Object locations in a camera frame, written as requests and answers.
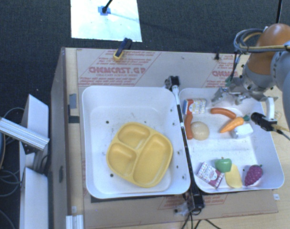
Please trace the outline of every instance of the small box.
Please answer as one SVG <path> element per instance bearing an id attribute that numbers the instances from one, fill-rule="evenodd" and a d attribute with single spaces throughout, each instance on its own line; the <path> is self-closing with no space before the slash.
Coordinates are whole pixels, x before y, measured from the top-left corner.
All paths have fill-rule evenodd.
<path id="1" fill-rule="evenodd" d="M 206 162 L 203 162 L 197 176 L 210 184 L 211 186 L 218 188 L 222 178 L 224 177 L 224 173 L 216 170 L 214 167 L 208 165 Z"/>
<path id="2" fill-rule="evenodd" d="M 204 114 L 207 101 L 204 98 L 185 99 L 183 114 Z"/>

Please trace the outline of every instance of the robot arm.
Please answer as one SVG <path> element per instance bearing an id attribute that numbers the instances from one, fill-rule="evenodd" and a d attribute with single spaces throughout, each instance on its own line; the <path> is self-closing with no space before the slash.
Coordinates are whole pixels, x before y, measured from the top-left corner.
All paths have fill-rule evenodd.
<path id="1" fill-rule="evenodd" d="M 248 47 L 245 41 L 257 34 L 261 36 L 256 46 Z M 226 87 L 217 91 L 212 103 L 222 101 L 228 95 L 235 98 L 236 104 L 251 97 L 271 103 L 271 97 L 265 96 L 264 92 L 276 85 L 283 92 L 284 113 L 290 129 L 290 26 L 274 24 L 263 32 L 259 29 L 241 31 L 234 40 L 234 46 L 237 51 L 252 54 L 242 75 L 233 78 L 232 74 Z"/>

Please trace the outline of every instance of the white plastic tray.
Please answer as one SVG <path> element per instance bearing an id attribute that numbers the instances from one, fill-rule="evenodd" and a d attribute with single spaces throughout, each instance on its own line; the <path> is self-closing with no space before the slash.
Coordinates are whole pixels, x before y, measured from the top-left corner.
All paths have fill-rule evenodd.
<path id="1" fill-rule="evenodd" d="M 173 157 L 161 182 L 143 188 L 113 174 L 107 149 L 119 128 L 139 122 L 165 135 Z M 174 195 L 186 192 L 190 177 L 174 95 L 158 87 L 91 86 L 82 94 L 81 139 L 86 156 L 86 186 L 96 198 Z"/>
<path id="2" fill-rule="evenodd" d="M 260 189 L 276 189 L 283 185 L 284 174 L 280 161 L 273 144 L 270 132 L 266 132 L 252 121 L 249 121 L 254 132 L 245 138 L 234 139 L 230 133 L 219 133 L 221 127 L 229 121 L 224 115 L 211 114 L 212 107 L 224 107 L 235 112 L 237 116 L 251 115 L 253 112 L 262 113 L 261 103 L 254 99 L 246 99 L 240 105 L 235 105 L 232 98 L 212 106 L 211 98 L 216 92 L 216 88 L 186 88 L 180 92 L 181 106 L 184 99 L 205 98 L 207 101 L 204 114 L 195 114 L 193 121 L 201 121 L 210 129 L 208 139 L 198 141 L 188 140 L 188 148 L 191 155 L 191 162 L 194 169 L 194 177 L 198 187 L 207 193 L 224 193 Z M 227 185 L 225 178 L 221 181 L 218 189 L 215 189 L 205 181 L 196 176 L 202 162 L 207 162 L 215 166 L 216 159 L 230 158 L 232 163 L 238 166 L 243 184 L 245 175 L 251 165 L 262 165 L 264 175 L 254 185 L 250 187 L 231 188 Z"/>

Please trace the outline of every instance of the green apple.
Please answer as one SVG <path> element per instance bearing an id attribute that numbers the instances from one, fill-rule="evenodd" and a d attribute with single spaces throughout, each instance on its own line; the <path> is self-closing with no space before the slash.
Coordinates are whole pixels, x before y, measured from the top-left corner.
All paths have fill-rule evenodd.
<path id="1" fill-rule="evenodd" d="M 232 160 L 229 158 L 222 158 L 215 161 L 215 168 L 222 173 L 229 172 L 232 167 Z"/>

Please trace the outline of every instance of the purple grapes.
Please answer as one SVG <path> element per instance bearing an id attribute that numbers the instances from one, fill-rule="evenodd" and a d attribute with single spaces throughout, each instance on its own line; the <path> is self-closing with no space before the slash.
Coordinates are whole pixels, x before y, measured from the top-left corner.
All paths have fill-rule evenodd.
<path id="1" fill-rule="evenodd" d="M 245 177 L 245 186 L 250 186 L 258 181 L 263 175 L 263 169 L 258 165 L 253 165 L 249 168 Z"/>

